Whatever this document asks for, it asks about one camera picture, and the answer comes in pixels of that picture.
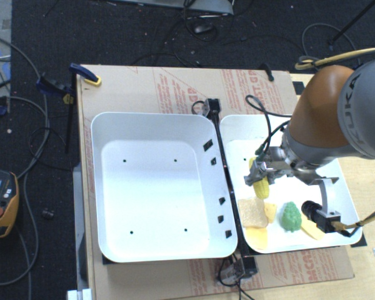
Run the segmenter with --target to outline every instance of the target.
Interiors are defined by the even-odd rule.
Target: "white tray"
[[[223,258],[235,251],[233,211],[210,120],[104,112],[91,131],[104,256],[130,263]]]
[[[286,121],[286,118],[270,116],[272,130]],[[255,156],[256,149],[268,136],[264,115],[232,115],[221,121],[221,135],[224,144],[226,160],[231,174],[236,200],[248,199],[255,196],[253,187],[244,183],[243,176],[249,174],[249,160]],[[271,139],[272,146],[281,144],[282,133],[277,132]],[[359,221],[356,209],[351,199],[349,189],[344,180],[338,160],[317,170],[320,176],[339,177],[334,185],[336,197],[334,205],[341,213],[341,221],[346,224]],[[319,186],[307,186],[295,177],[286,176],[275,180],[270,185],[269,197],[265,202],[277,204],[275,221],[267,226],[268,245],[265,250],[254,250],[259,253],[277,253],[302,249],[325,248],[342,246],[358,242],[363,233],[360,228],[353,236],[344,237],[336,232],[326,234],[321,240],[315,240],[304,231],[286,232],[280,225],[280,217],[284,204],[293,201],[301,209],[304,201],[311,200],[321,204]]]

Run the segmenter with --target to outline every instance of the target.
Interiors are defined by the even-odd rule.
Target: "black floor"
[[[326,58],[375,47],[375,5],[361,16],[333,48],[328,41],[373,0],[236,0],[235,16],[214,17],[215,30],[193,36],[181,10],[96,0],[12,0],[11,88],[14,97],[38,104],[38,74],[69,84],[71,63],[294,71],[300,56]],[[187,10],[186,18],[205,12]],[[343,63],[355,67],[375,55]],[[79,162],[77,113],[69,154],[64,153],[68,109],[60,97],[47,97],[50,125],[34,104],[13,99],[0,117],[0,169],[23,175],[44,132],[49,139],[39,162],[19,180],[21,205],[16,226],[29,260],[36,238],[25,202],[24,182],[39,234],[39,252],[31,269],[33,299],[65,299],[76,289],[73,177]],[[43,217],[49,211],[53,217]],[[15,229],[0,239],[0,283],[28,267]],[[27,299],[28,275],[0,286],[0,300]]]

